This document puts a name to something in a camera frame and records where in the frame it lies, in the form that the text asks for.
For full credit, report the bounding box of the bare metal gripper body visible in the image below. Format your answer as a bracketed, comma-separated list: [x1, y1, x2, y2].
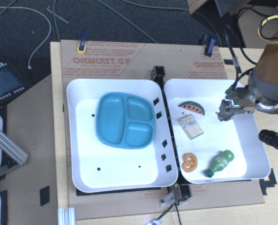
[231, 85, 269, 114]

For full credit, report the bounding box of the white plastic tray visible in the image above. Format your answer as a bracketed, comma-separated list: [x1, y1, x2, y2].
[66, 78, 179, 194]
[164, 78, 271, 184]

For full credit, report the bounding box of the toy watermelon slice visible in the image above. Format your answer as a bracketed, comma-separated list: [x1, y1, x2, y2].
[178, 101, 205, 116]

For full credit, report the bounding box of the white patterned packet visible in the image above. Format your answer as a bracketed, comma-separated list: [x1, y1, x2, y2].
[178, 114, 204, 140]

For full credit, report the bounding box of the green plastic bottle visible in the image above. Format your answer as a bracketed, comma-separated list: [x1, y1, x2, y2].
[204, 149, 235, 178]

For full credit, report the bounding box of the thin black rod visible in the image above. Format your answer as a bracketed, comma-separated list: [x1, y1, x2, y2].
[158, 75, 181, 188]

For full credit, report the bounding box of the orange toy pretzel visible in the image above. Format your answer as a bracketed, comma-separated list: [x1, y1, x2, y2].
[181, 152, 198, 173]

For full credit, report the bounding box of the brown cardboard board red print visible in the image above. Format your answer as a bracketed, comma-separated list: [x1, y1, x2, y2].
[60, 39, 265, 221]

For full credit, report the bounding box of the blue divided plate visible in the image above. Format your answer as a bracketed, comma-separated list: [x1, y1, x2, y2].
[96, 92, 156, 150]

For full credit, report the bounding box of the black cylinder on white bracket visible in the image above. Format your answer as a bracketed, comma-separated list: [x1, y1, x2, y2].
[255, 101, 278, 152]

